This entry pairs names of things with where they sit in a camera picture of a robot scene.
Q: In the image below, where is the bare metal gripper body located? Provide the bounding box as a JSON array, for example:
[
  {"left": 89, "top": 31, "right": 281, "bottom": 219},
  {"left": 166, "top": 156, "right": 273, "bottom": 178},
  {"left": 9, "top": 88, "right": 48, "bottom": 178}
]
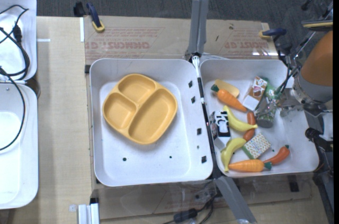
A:
[{"left": 275, "top": 87, "right": 309, "bottom": 118}]

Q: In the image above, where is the green can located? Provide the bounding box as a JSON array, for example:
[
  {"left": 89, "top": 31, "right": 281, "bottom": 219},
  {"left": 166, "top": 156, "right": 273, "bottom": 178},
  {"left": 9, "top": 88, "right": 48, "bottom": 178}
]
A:
[{"left": 255, "top": 79, "right": 282, "bottom": 129}]

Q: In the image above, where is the brown and white carton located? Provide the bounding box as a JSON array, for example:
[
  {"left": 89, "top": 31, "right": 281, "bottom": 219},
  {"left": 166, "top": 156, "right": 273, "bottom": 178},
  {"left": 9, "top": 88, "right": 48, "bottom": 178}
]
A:
[{"left": 243, "top": 76, "right": 268, "bottom": 111}]

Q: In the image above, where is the orange sausage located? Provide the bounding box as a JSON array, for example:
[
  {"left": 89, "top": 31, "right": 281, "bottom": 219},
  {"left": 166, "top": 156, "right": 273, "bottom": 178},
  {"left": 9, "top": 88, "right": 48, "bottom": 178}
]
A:
[{"left": 243, "top": 111, "right": 257, "bottom": 142}]

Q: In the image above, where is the yellow banana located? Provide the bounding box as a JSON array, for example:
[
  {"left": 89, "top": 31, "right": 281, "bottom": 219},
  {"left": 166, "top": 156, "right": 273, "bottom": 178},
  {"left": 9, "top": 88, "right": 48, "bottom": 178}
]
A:
[
  {"left": 223, "top": 105, "right": 258, "bottom": 132},
  {"left": 220, "top": 137, "right": 247, "bottom": 173}
]

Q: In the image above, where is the white plastic tray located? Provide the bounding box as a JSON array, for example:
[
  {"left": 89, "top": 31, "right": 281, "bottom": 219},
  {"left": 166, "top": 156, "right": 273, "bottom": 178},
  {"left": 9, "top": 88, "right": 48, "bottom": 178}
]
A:
[
  {"left": 0, "top": 83, "right": 39, "bottom": 210},
  {"left": 89, "top": 58, "right": 214, "bottom": 187},
  {"left": 0, "top": 0, "right": 38, "bottom": 83},
  {"left": 199, "top": 58, "right": 320, "bottom": 178}
]

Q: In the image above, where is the orange carrot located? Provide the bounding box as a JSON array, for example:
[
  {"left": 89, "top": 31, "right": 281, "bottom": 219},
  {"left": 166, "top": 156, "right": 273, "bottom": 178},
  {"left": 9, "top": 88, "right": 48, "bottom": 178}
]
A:
[
  {"left": 210, "top": 84, "right": 248, "bottom": 113},
  {"left": 228, "top": 159, "right": 273, "bottom": 173},
  {"left": 263, "top": 145, "right": 290, "bottom": 165}
]

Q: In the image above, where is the green and yellow packet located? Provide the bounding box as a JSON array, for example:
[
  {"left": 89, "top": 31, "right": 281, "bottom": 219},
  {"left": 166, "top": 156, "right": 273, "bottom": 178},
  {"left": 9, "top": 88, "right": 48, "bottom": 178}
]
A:
[{"left": 241, "top": 132, "right": 272, "bottom": 160}]

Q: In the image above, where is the black and white carton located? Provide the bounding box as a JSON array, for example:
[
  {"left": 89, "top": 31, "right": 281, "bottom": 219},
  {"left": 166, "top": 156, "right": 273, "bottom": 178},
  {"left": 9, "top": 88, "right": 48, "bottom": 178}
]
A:
[{"left": 209, "top": 110, "right": 232, "bottom": 151}]

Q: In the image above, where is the thin black and white rod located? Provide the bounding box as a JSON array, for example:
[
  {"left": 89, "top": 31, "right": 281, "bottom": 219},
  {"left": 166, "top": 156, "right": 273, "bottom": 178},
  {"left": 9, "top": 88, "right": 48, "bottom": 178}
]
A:
[{"left": 191, "top": 56, "right": 221, "bottom": 179}]

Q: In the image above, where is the yellow divided plate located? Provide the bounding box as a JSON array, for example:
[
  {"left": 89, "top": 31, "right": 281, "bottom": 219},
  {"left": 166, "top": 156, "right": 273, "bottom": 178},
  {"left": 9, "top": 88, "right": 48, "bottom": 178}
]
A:
[{"left": 102, "top": 73, "right": 179, "bottom": 145}]

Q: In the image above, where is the brown cardboard board red print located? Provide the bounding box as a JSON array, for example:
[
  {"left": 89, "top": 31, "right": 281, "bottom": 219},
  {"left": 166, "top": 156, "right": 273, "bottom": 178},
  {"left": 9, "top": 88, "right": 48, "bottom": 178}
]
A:
[{"left": 83, "top": 15, "right": 318, "bottom": 220}]

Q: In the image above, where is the thin black cable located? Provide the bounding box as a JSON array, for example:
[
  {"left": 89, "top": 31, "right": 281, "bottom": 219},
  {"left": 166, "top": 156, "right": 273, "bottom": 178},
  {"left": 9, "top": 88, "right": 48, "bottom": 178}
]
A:
[{"left": 0, "top": 66, "right": 26, "bottom": 151}]

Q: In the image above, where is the black cable with plug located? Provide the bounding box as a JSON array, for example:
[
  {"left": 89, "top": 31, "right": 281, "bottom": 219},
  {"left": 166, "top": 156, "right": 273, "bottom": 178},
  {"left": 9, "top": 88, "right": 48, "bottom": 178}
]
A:
[{"left": 0, "top": 4, "right": 31, "bottom": 78}]

